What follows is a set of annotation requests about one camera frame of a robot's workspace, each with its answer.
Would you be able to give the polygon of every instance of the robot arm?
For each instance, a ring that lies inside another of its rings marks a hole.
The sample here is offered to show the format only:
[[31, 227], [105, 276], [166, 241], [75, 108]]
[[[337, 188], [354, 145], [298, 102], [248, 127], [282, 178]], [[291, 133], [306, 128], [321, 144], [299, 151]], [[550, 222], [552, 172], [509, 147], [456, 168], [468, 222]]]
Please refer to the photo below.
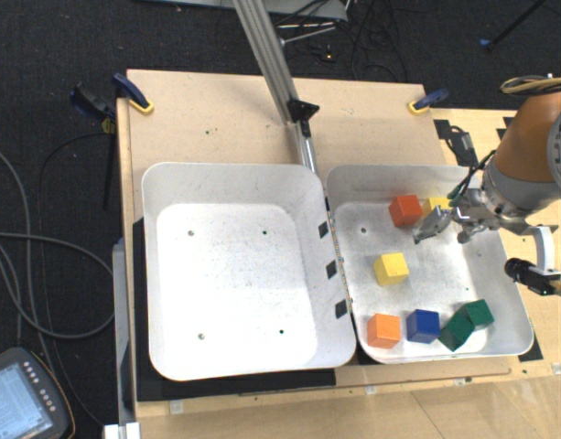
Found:
[[[487, 155], [449, 194], [449, 209], [437, 207], [415, 227], [415, 243], [442, 232], [451, 221], [461, 227], [459, 243], [479, 232], [504, 228], [533, 235], [537, 264], [510, 259], [505, 271], [538, 294], [561, 295], [561, 272], [554, 269], [551, 232], [557, 226], [533, 226], [526, 219], [561, 198], [561, 79], [523, 77], [502, 90], [528, 93], [498, 149]], [[482, 171], [480, 187], [469, 187]]]

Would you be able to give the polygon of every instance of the metal bracket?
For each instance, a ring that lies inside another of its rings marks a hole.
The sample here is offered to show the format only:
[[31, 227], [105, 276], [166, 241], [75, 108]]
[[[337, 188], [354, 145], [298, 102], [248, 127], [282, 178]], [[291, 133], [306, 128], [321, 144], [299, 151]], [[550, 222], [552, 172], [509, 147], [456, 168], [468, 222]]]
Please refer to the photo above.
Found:
[[128, 423], [123, 426], [109, 424], [103, 427], [102, 439], [141, 439], [140, 423]]
[[554, 230], [555, 227], [550, 226], [531, 226], [529, 229], [536, 244], [536, 267], [543, 273], [552, 273], [555, 268]]
[[317, 105], [311, 104], [310, 102], [299, 100], [288, 101], [288, 110], [290, 111], [292, 122], [300, 122], [300, 129], [306, 138], [310, 138], [310, 125], [308, 121], [318, 112], [318, 109], [319, 107]]

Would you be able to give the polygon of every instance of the wooden block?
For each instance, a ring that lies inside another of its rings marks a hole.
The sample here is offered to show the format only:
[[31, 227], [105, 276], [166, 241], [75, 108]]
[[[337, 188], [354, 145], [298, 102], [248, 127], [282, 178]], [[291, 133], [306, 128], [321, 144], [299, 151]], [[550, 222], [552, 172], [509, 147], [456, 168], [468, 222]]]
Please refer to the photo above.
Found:
[[410, 226], [423, 216], [423, 210], [416, 195], [402, 195], [394, 198], [388, 206], [394, 226]]
[[459, 309], [459, 312], [471, 321], [476, 330], [481, 330], [494, 321], [485, 299], [466, 303]]
[[368, 322], [368, 345], [392, 348], [400, 341], [400, 317], [375, 314]]
[[449, 199], [445, 198], [445, 197], [430, 197], [427, 198], [424, 202], [423, 202], [423, 216], [428, 215], [433, 209], [435, 209], [435, 207], [437, 205], [440, 206], [441, 209], [448, 209], [448, 203], [449, 203]]
[[401, 283], [410, 274], [401, 252], [380, 255], [373, 263], [373, 270], [380, 286]]
[[406, 318], [406, 338], [417, 343], [431, 343], [440, 337], [438, 312], [416, 309]]
[[471, 321], [457, 311], [441, 329], [438, 340], [451, 351], [461, 347], [475, 330]]

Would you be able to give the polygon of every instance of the blue block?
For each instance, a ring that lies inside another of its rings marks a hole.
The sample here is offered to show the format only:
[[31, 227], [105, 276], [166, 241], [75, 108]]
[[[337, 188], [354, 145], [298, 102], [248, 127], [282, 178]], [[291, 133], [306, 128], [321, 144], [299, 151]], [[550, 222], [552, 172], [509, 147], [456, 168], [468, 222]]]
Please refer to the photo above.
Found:
[[406, 338], [418, 343], [431, 343], [441, 334], [438, 312], [416, 309], [406, 318]]

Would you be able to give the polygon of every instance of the wooden board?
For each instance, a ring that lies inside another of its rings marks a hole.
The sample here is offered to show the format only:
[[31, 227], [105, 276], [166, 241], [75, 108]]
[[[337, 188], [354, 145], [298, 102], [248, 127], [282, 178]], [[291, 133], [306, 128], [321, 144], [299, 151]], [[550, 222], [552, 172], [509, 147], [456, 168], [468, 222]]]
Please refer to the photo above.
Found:
[[[293, 163], [296, 162], [297, 155], [292, 131], [280, 123], [261, 77], [148, 70], [130, 70], [128, 77], [156, 106], [155, 112], [143, 116], [128, 109], [125, 102], [118, 102], [124, 245], [128, 304], [132, 314], [131, 225], [142, 217], [140, 183], [148, 167], [163, 161]], [[454, 157], [441, 148], [433, 116], [447, 118], [451, 124], [459, 124], [470, 131], [478, 153], [482, 156], [480, 149], [485, 151], [488, 145], [499, 140], [495, 129], [500, 128], [498, 125], [502, 122], [502, 116], [506, 113], [513, 115], [513, 112], [432, 110], [425, 115], [414, 116], [408, 112], [406, 105], [424, 95], [420, 85], [334, 80], [295, 82], [301, 99], [321, 106], [319, 114], [311, 121], [321, 178], [333, 166], [346, 163], [455, 164]], [[522, 251], [516, 246], [519, 243], [513, 243], [513, 252]], [[512, 247], [506, 245], [509, 253], [512, 252]], [[266, 413], [266, 421], [273, 423], [275, 415], [284, 412], [292, 422], [298, 421], [302, 416], [298, 404], [306, 403], [313, 416], [304, 417], [304, 423], [324, 422], [322, 434], [326, 437], [338, 437], [339, 431], [329, 427], [330, 419], [314, 420], [315, 411], [323, 412], [325, 401], [349, 402], [354, 397], [366, 399], [365, 386], [370, 387], [367, 390], [369, 392], [378, 391], [379, 395], [373, 397], [378, 398], [401, 391], [421, 391], [442, 386], [448, 389], [456, 383], [455, 378], [469, 377], [473, 379], [473, 383], [487, 383], [494, 380], [552, 376], [552, 361], [561, 363], [561, 344], [558, 346], [561, 340], [561, 318], [558, 325], [561, 299], [540, 298], [525, 289], [523, 297], [531, 318], [538, 313], [538, 322], [534, 322], [534, 327], [539, 339], [542, 336], [543, 352], [550, 355], [550, 359], [527, 363], [526, 373], [522, 373], [517, 357], [399, 366], [359, 366], [353, 362], [337, 369], [337, 389], [190, 399], [184, 401], [183, 410], [193, 414], [183, 414], [185, 419], [170, 414], [172, 403], [137, 402], [136, 417], [141, 421], [143, 431], [148, 431], [147, 437], [175, 437], [172, 435], [173, 431], [182, 427], [183, 423], [185, 431], [199, 431], [200, 422], [195, 426], [189, 424], [194, 424], [197, 416], [204, 415], [203, 424], [209, 425], [210, 432], [204, 435], [201, 433], [200, 437], [220, 437], [217, 434], [229, 436], [226, 421], [240, 421], [242, 418], [241, 415], [235, 416], [234, 412], [243, 409], [251, 411], [252, 405], [264, 404], [265, 408], [272, 409]], [[544, 324], [546, 310], [552, 316], [550, 322]], [[380, 418], [364, 416], [364, 409], [355, 411], [351, 412], [356, 417], [355, 421], [365, 423], [367, 420], [367, 425], [373, 427], [379, 423]], [[261, 428], [259, 416], [250, 417], [254, 421], [245, 423], [241, 431], [238, 429], [238, 435], [260, 437], [262, 430], [258, 430]], [[403, 417], [400, 421], [406, 424], [410, 420]], [[315, 431], [310, 431], [313, 435], [300, 437], [313, 437]], [[288, 437], [280, 432], [275, 434], [272, 437]], [[404, 436], [393, 434], [392, 437]]]
[[560, 439], [561, 376], [158, 415], [143, 437]]

